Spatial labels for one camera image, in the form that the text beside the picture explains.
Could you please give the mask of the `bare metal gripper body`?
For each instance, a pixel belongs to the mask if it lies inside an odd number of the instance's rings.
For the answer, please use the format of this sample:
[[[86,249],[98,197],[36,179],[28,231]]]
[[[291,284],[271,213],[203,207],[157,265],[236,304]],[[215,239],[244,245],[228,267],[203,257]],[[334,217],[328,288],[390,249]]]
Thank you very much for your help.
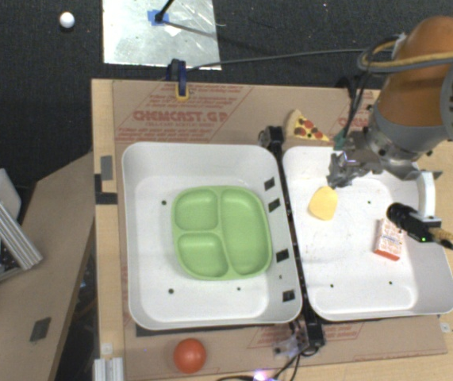
[[[342,133],[341,144],[341,166],[361,168],[360,177],[385,171],[401,180],[412,180],[420,174],[415,163],[425,153],[425,139],[418,134],[390,136],[364,129]]]

